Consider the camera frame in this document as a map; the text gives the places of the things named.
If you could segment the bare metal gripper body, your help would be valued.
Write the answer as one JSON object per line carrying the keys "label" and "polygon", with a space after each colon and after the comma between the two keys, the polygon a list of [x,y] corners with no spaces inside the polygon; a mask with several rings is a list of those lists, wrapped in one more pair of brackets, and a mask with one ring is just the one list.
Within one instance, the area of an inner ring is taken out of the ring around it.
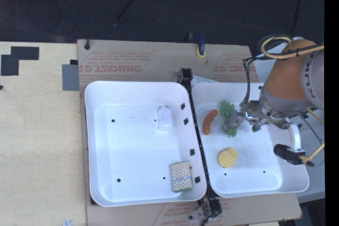
{"label": "bare metal gripper body", "polygon": [[252,126],[252,131],[259,131],[262,126],[273,124],[279,129],[289,129],[291,123],[286,114],[276,111],[266,102],[249,101],[243,105],[243,116],[246,121]]}

